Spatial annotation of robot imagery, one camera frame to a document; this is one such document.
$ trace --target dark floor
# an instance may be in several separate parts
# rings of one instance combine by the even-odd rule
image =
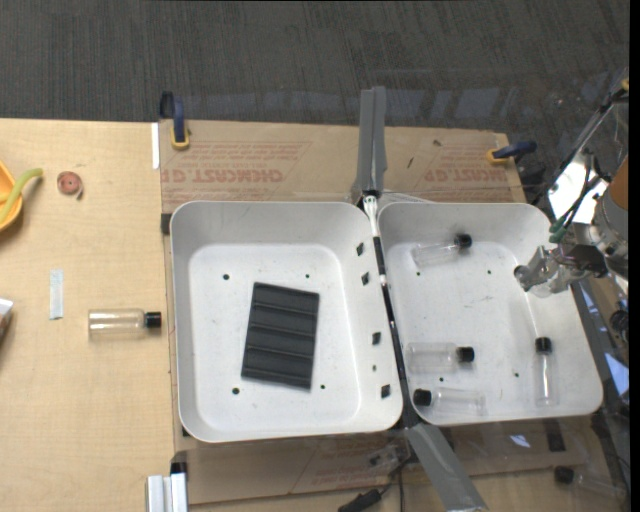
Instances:
[[[629,65],[629,0],[156,2],[0,0],[0,117],[388,125],[533,139],[549,170]]]

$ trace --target glass vial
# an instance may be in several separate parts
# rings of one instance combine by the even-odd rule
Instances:
[[[619,501],[623,501],[627,497],[627,490],[624,486],[614,484],[601,476],[592,475],[580,469],[557,466],[554,469],[554,477],[558,483],[575,485],[603,496],[615,498]]]
[[[471,247],[471,244],[471,237],[463,233],[450,241],[418,244],[411,249],[411,257],[418,268],[424,268],[453,258],[461,250]]]
[[[535,401],[538,407],[558,403],[557,375],[553,344],[549,338],[536,339],[536,356],[533,365]]]
[[[487,412],[484,393],[468,389],[416,389],[413,392],[413,403],[447,415],[484,416]]]
[[[162,314],[145,313],[142,309],[92,309],[89,310],[89,337],[140,338],[148,329],[162,326]]]
[[[445,372],[473,362],[475,352],[473,347],[458,347],[455,343],[409,343],[406,358],[411,373]]]

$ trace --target yellow clamp pad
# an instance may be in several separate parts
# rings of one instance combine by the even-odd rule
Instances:
[[[178,151],[187,149],[189,147],[189,130],[184,130],[184,142],[176,141],[176,134],[173,131],[173,126],[171,127],[171,147],[173,149],[177,149]]]
[[[487,151],[487,160],[489,160],[489,163],[491,165],[505,165],[509,161],[509,157],[507,157],[507,158],[494,158],[493,157],[493,153],[495,151],[496,151],[495,149],[490,149],[489,151]]]

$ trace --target blue clamp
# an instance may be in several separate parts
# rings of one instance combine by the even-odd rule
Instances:
[[[487,160],[492,164],[504,164],[510,157],[513,157],[517,163],[524,155],[533,153],[536,149],[538,149],[538,144],[535,141],[516,142],[498,150],[489,150],[487,152]]]
[[[164,91],[160,98],[160,117],[173,118],[171,128],[171,146],[174,149],[186,149],[189,147],[189,130],[184,123],[184,106],[180,96],[173,96],[170,91]]]

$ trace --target orange bowl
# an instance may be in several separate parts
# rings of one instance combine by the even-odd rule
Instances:
[[[13,176],[11,175],[9,170],[5,167],[2,161],[0,161],[0,196],[9,194],[9,192],[11,192],[11,190],[13,189],[13,185],[15,184],[15,182],[16,181],[13,179]],[[13,221],[18,218],[21,210],[22,194],[20,194],[15,203],[13,203],[13,206],[11,207],[11,210],[9,210],[9,215],[7,215],[7,218],[4,219],[4,222],[0,224],[0,231],[8,228],[13,223]]]

